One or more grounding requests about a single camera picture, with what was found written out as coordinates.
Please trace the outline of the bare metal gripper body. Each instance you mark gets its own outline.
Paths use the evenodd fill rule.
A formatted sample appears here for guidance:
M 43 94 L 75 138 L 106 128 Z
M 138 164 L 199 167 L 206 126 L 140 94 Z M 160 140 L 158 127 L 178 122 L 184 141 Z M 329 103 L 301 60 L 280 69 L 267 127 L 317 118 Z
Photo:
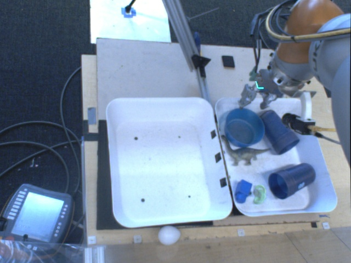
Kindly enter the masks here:
M 260 93 L 276 96 L 296 96 L 304 87 L 303 82 L 295 81 L 282 72 L 260 70 L 256 74 L 256 88 Z

